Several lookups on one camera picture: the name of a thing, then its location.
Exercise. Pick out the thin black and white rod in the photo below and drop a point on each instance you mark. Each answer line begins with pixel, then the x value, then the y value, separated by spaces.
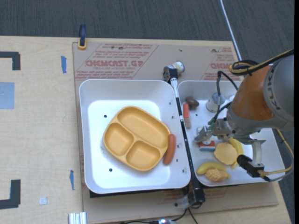
pixel 184 129

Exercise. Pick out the brown cardboard board red print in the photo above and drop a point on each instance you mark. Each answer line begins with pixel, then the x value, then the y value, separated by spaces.
pixel 144 59

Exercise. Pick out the orange sausage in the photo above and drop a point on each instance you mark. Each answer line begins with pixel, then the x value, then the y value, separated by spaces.
pixel 170 149

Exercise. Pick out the black cylinder on white bracket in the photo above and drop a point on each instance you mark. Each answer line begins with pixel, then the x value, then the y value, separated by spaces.
pixel 248 164

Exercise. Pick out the yellow corn cob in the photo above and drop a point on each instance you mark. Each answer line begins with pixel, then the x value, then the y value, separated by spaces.
pixel 216 175

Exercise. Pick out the brown doughnut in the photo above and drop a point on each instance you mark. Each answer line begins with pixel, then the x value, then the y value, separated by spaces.
pixel 192 101

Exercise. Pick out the red white and blue carton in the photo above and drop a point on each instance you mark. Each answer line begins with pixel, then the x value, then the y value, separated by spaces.
pixel 206 146

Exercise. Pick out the yellow banana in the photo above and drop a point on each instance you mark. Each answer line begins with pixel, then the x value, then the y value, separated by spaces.
pixel 208 166
pixel 238 147

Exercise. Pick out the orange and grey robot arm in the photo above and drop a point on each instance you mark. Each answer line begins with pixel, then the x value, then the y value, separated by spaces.
pixel 254 101

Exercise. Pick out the yellow divided plate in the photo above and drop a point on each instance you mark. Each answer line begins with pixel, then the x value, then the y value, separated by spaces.
pixel 136 137

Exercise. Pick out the yellow round biscuit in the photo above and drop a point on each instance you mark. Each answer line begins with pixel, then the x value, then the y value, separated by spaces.
pixel 225 153

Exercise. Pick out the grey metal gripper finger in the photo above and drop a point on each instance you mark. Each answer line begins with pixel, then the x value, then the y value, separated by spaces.
pixel 201 137
pixel 202 129

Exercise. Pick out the white plastic tray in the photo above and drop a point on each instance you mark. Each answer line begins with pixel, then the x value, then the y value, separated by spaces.
pixel 268 153
pixel 130 181

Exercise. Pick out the small white and yellow can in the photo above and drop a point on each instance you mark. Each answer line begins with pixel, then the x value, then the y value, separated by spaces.
pixel 178 67

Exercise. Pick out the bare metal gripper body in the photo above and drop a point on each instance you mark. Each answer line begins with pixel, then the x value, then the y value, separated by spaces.
pixel 222 128

